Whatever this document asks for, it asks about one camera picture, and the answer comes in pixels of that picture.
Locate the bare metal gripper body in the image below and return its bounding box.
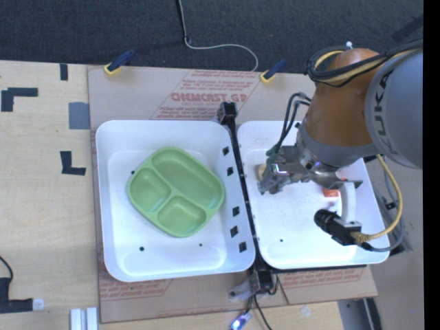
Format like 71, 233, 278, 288
269, 145, 340, 187

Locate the white plastic tray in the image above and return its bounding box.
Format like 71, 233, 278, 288
236, 120, 391, 271
95, 119, 256, 283

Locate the green divided plate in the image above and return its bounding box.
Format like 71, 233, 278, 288
126, 146, 226, 239

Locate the brown cardboard board, red print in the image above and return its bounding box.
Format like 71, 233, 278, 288
87, 65, 379, 325

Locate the black cylinder on white bracket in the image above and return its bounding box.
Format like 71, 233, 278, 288
313, 179, 364, 247

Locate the black block with thin wires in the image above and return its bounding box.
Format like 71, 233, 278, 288
246, 265, 276, 294
215, 101, 239, 126

